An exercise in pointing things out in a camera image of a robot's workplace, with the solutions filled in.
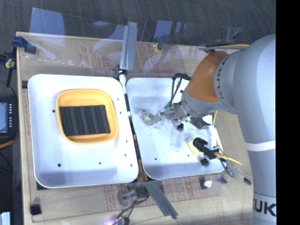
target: robotic arm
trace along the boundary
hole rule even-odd
[[[277,223],[275,50],[273,34],[231,55],[211,52],[195,70],[180,102],[198,128],[204,126],[201,118],[215,110],[238,116],[253,174],[253,225]]]

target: gray floor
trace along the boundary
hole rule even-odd
[[[243,33],[236,41],[248,44],[276,32],[276,0],[0,0],[0,53],[12,51],[11,40],[16,31],[30,31],[33,8],[120,25],[136,22],[138,37],[148,41],[151,32],[143,33],[145,24],[147,31],[152,31],[158,20],[198,24],[197,36],[179,41],[193,45],[211,43],[216,28],[220,27],[242,28]],[[97,31],[96,34],[89,33],[84,25],[74,24],[68,19],[65,26],[66,35],[105,36]],[[0,66],[1,81],[6,82],[7,75],[8,70]],[[11,86],[16,90],[15,71]],[[1,96],[10,92],[1,84]],[[0,213],[20,208],[18,146],[17,141],[0,150],[15,171],[14,180],[0,172]],[[2,158],[0,168],[8,168]]]

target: clear plastic sheet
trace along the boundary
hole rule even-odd
[[[128,79],[171,78],[175,73],[192,75],[207,55],[199,46],[243,40],[241,28],[224,27],[213,29],[212,32],[200,24],[150,20],[138,26],[134,70],[129,71]],[[37,48],[36,54],[19,49],[18,55],[18,79],[23,86],[21,126],[26,142],[30,203],[38,204],[42,211],[41,214],[32,214],[34,222],[51,222],[62,218],[78,218],[80,221],[83,218],[91,219],[86,224],[109,224],[120,211],[131,205],[131,195],[142,185],[135,181],[130,184],[45,189],[38,185],[34,177],[27,81],[35,74],[111,76],[120,64],[124,28],[124,24],[92,21],[34,8],[30,33],[17,33]],[[208,41],[202,39],[203,33],[213,35]],[[163,44],[161,50],[158,49],[159,44]],[[226,142],[231,140],[230,135],[227,133],[223,136]],[[238,143],[240,138],[237,135],[233,139]],[[233,154],[240,153],[245,152],[239,149],[233,151]],[[251,169],[250,173],[240,168],[237,171],[238,177],[234,179],[221,172],[152,181],[162,188],[167,200],[177,211],[178,218],[175,221],[170,216],[164,216],[150,196],[135,206],[130,219],[134,224],[194,224],[197,221],[200,225],[249,220],[253,195],[249,178]],[[244,182],[245,176],[249,178],[250,185]]]

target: white tray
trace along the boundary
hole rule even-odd
[[[180,101],[179,91],[184,90],[187,84],[186,80],[182,80],[173,102]],[[135,108],[147,109],[152,114],[156,114],[159,110],[164,111],[164,106],[171,98],[171,89],[171,78],[132,78],[127,82],[129,105],[145,172],[152,179],[162,180],[223,171],[224,168],[218,159],[213,159],[208,166],[203,166],[185,141],[195,133],[207,141],[208,135],[205,129],[196,129],[190,123],[185,122],[181,137],[183,149],[176,152],[170,146],[176,129],[169,120],[166,120],[161,130],[157,130],[145,124],[135,114]],[[206,119],[208,119],[206,122],[209,122],[209,119],[211,122],[212,117],[209,116]],[[218,133],[216,129],[214,131],[216,138]]]
[[[112,99],[119,133],[111,141],[77,145],[58,127],[56,98],[68,89],[99,89]],[[46,188],[129,183],[138,175],[134,141],[121,84],[108,77],[39,74],[28,83],[36,180]]]

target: display screen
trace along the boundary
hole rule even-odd
[[[8,132],[8,104],[0,103],[0,133]]]

